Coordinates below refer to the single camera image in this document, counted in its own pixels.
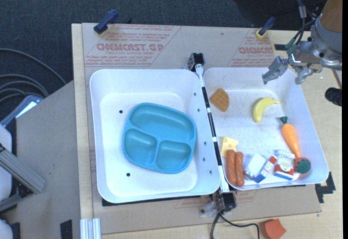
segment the yellow cheese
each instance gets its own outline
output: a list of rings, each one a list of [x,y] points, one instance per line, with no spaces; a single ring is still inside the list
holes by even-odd
[[[226,157],[226,152],[230,149],[237,152],[238,140],[232,139],[230,137],[222,137],[221,139],[221,156]]]

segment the white tray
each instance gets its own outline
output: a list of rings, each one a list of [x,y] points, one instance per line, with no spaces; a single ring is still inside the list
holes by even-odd
[[[238,151],[244,154],[244,166],[251,156],[258,153],[268,159],[276,149],[288,148],[282,133],[281,116],[287,116],[288,122],[294,125],[301,154],[312,163],[312,170],[306,174],[295,173],[292,181],[268,176],[257,184],[245,180],[239,190],[252,190],[266,187],[317,184],[328,177],[328,165],[316,134],[306,100],[300,85],[295,84],[295,74],[287,70],[284,75],[264,85],[262,74],[267,68],[210,68],[204,73],[204,82],[210,98],[217,89],[224,89],[229,96],[229,108],[226,112],[210,105],[217,141],[221,144],[223,136],[239,141]],[[272,105],[264,110],[262,120],[256,123],[252,110],[257,100],[263,97],[280,100],[280,104]],[[222,158],[225,168],[226,159]]]
[[[97,186],[111,203],[200,196],[220,185],[212,133],[196,74],[184,70],[99,70],[90,78],[95,133]],[[190,165],[177,174],[144,169],[122,152],[122,134],[130,110],[149,102],[177,109],[197,127]]]

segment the hot dog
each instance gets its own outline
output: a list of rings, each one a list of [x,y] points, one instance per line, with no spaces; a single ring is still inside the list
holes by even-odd
[[[231,184],[237,182],[237,176],[235,175],[235,151],[231,149],[226,153],[226,174],[228,182]]]
[[[237,152],[235,154],[235,175],[237,177],[237,186],[244,186],[244,175],[243,175],[243,153]]]

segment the orange object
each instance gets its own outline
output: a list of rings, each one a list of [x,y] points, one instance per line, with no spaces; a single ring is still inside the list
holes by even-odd
[[[235,154],[235,175],[237,176],[237,186],[244,186],[244,173],[243,173],[243,153],[237,152]]]
[[[273,219],[265,223],[265,230],[270,239],[279,239],[286,232],[279,219]]]
[[[235,175],[235,151],[230,149],[226,155],[226,175],[227,180],[231,184],[237,182],[237,176]]]
[[[300,145],[297,139],[297,134],[294,126],[288,123],[287,116],[281,117],[280,120],[283,122],[282,133],[288,146],[290,147],[291,151],[295,154],[295,156],[297,158],[300,158]]]

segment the black clamp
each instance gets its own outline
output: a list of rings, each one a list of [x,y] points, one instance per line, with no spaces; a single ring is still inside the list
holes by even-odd
[[[99,34],[106,31],[108,29],[107,24],[115,23],[118,17],[119,13],[114,9],[107,12],[100,23],[94,27],[94,30]]]

